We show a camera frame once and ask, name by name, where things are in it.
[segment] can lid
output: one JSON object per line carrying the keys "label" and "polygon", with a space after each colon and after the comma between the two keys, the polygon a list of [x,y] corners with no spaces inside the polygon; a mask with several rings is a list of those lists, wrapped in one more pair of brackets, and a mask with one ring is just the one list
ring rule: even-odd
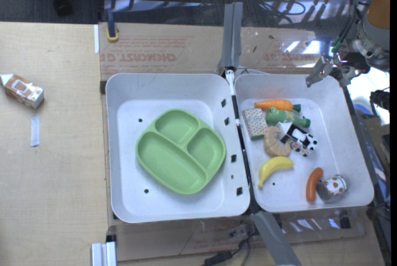
{"label": "can lid", "polygon": [[5,86],[12,76],[13,74],[0,74],[0,83]]}

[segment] tape strip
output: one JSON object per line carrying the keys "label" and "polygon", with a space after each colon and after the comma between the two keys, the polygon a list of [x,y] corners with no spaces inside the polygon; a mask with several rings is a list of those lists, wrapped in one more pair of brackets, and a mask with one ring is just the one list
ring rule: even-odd
{"label": "tape strip", "polygon": [[33,115],[30,119],[30,147],[40,144],[40,116]]}

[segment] toy bread ring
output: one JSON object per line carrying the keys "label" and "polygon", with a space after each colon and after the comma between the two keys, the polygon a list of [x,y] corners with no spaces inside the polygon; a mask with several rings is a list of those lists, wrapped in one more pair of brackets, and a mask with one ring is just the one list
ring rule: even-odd
{"label": "toy bread ring", "polygon": [[290,144],[285,144],[282,146],[276,137],[276,133],[280,133],[281,129],[276,126],[270,126],[266,129],[264,135],[263,145],[265,151],[272,156],[286,156],[291,151]]}

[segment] green plate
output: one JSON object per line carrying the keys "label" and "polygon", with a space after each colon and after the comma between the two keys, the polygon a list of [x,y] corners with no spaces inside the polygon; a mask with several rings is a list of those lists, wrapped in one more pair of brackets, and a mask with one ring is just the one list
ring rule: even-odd
{"label": "green plate", "polygon": [[156,118],[136,142],[136,157],[158,182],[176,193],[199,192],[225,160],[225,142],[201,119],[183,109]]}

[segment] chocolate milk carton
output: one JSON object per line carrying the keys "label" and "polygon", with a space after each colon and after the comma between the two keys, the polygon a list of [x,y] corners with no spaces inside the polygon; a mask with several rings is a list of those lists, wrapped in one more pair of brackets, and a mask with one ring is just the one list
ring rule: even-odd
{"label": "chocolate milk carton", "polygon": [[36,109],[44,99],[44,90],[16,74],[0,74],[6,95]]}

